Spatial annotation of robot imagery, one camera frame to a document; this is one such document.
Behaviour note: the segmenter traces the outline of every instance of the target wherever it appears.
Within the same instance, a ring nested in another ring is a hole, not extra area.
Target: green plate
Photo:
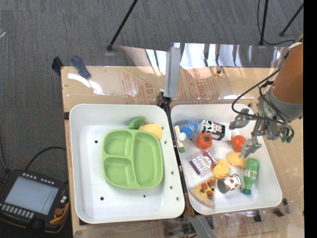
[[[137,129],[115,129],[103,142],[103,173],[116,187],[147,189],[163,178],[160,142],[152,133]]]

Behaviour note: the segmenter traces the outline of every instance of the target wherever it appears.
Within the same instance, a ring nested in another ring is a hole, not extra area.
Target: white bottle cap
[[[185,139],[187,138],[186,134],[181,132],[178,134],[177,138],[180,140],[180,141],[185,141]]]

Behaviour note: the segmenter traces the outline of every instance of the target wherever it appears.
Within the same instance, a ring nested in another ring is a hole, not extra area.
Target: pizza slice
[[[197,185],[190,190],[190,193],[202,204],[213,207],[215,176],[210,177],[206,181]]]

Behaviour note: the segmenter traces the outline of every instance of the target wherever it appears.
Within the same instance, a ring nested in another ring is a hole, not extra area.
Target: white plastic tray
[[[160,124],[164,162],[161,183],[151,189],[124,189],[110,185],[102,168],[104,136],[113,129],[128,128],[144,116],[146,123]],[[167,115],[152,105],[80,104],[69,115],[74,173],[75,208],[86,223],[111,223],[177,218],[185,207],[177,160]]]
[[[242,108],[247,108],[247,106],[243,104],[235,105],[235,109],[238,111]],[[180,128],[189,120],[200,122],[203,119],[208,119],[220,124],[228,125],[226,126],[226,130],[229,130],[229,124],[234,121],[236,116],[237,113],[232,111],[231,104],[179,105],[174,107],[171,111],[173,126],[179,125]],[[244,128],[234,129],[232,133],[243,135],[246,139],[248,139],[251,137],[250,133],[253,131],[254,125],[255,121],[250,121]],[[181,164],[188,191],[208,179],[213,174],[212,170],[209,169],[198,175],[189,164],[193,158],[204,152],[204,150],[196,147],[197,136],[198,134],[195,133],[192,140],[186,139],[184,142],[185,152],[180,153]],[[197,212],[204,215],[210,215],[234,211],[247,211],[274,207],[281,202],[282,192],[267,149],[261,136],[258,137],[258,140],[259,143],[262,144],[262,147],[255,153],[251,153],[249,155],[249,157],[258,159],[260,162],[257,180],[251,188],[251,195],[244,195],[242,193],[242,189],[244,188],[243,170],[239,167],[230,165],[229,174],[238,174],[241,178],[241,190],[238,189],[222,194],[217,187],[215,187],[214,206],[212,208],[203,205],[189,193],[191,205]],[[230,140],[226,140],[226,137],[221,141],[213,140],[212,146],[208,150],[216,160],[227,160],[227,154],[235,152],[231,146]]]

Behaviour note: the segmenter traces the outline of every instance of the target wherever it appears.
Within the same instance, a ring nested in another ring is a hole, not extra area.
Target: black pole
[[[284,36],[286,30],[289,28],[289,26],[292,24],[298,13],[304,8],[304,3],[302,3],[301,7],[297,10],[297,12],[294,14],[294,16],[291,18],[291,20],[288,22],[287,26],[285,26],[284,30],[280,32],[280,36]]]
[[[111,41],[110,44],[107,46],[107,49],[108,49],[108,50],[111,50],[111,49],[112,49],[112,45],[114,44],[116,38],[118,37],[118,35],[119,35],[121,29],[123,28],[125,22],[127,21],[128,17],[130,16],[130,14],[131,14],[131,12],[132,12],[134,6],[137,4],[137,2],[138,2],[138,0],[134,0],[133,3],[131,4],[131,6],[130,6],[128,12],[127,12],[127,14],[125,15],[125,17],[124,17],[124,19],[123,19],[121,25],[119,26],[117,32],[115,33],[115,35],[114,35],[112,41]]]
[[[268,0],[265,0],[264,15],[263,15],[263,22],[262,22],[262,31],[261,31],[261,39],[260,39],[259,45],[263,45],[264,44],[264,30],[265,30],[267,7],[268,7]]]

